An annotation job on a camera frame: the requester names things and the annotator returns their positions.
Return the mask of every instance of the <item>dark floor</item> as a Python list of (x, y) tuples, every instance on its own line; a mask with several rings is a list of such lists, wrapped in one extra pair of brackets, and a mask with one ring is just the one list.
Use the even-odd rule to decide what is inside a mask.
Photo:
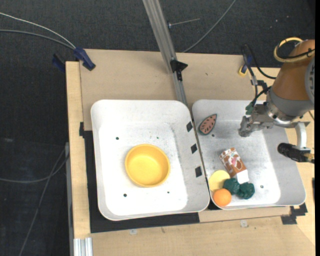
[[(201, 38), (232, 0), (161, 0), (175, 25), (176, 52)], [(315, 38), (315, 0), (238, 0), (191, 53), (241, 54), (248, 43), (261, 67), (280, 67), (274, 47), (288, 37)], [(143, 1), (2, 0), (0, 12), (48, 27), (76, 46), (89, 49), (158, 51)], [(0, 30), (59, 37), (0, 15)], [(53, 54), (74, 60), (72, 51), (29, 35), (0, 32), (0, 179), (46, 177), (68, 141), (65, 74), (52, 65)], [(66, 176), (49, 182), (22, 255), (68, 255)], [(0, 255), (17, 256), (37, 210), (46, 181), (0, 181)]]

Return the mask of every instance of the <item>orange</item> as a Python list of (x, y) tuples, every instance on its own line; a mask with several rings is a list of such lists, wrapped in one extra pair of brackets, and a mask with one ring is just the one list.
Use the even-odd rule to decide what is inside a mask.
[(217, 206), (223, 207), (230, 204), (232, 195), (226, 188), (220, 188), (213, 193), (212, 199)]

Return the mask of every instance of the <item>yellow bowl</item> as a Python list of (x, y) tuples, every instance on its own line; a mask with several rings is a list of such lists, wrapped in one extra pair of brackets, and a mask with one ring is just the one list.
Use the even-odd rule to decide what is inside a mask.
[(151, 188), (166, 181), (170, 174), (170, 162), (160, 148), (151, 144), (140, 144), (126, 155), (125, 170), (135, 184)]

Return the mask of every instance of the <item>white surface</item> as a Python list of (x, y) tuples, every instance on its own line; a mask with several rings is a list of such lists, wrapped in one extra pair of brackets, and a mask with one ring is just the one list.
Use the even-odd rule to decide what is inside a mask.
[(248, 170), (249, 182), (254, 184), (255, 194), (252, 198), (242, 199), (234, 195), (231, 203), (223, 209), (302, 204), (306, 199), (306, 192), (297, 165), (277, 151), (280, 143), (288, 143), (284, 128), (274, 126), (272, 129), (254, 131), (249, 137), (238, 134), (245, 107), (249, 102), (202, 99), (192, 106), (197, 131), (206, 117), (217, 114), (210, 134), (201, 135), (198, 132), (207, 177), (216, 170), (225, 169), (219, 155), (234, 147)]
[[(99, 100), (91, 108), (98, 206), (110, 220), (199, 212), (209, 203), (188, 108), (175, 100)], [(162, 149), (170, 161), (167, 180), (157, 187), (139, 187), (128, 177), (125, 158), (139, 144)]]

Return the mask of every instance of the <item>green vegetable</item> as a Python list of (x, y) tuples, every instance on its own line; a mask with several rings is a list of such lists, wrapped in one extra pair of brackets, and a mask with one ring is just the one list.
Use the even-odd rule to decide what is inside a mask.
[(243, 199), (249, 199), (254, 195), (255, 192), (255, 186), (252, 183), (246, 182), (240, 185), (237, 195)]
[(235, 195), (240, 189), (240, 184), (235, 178), (229, 178), (223, 183), (223, 188), (229, 190), (231, 195)]

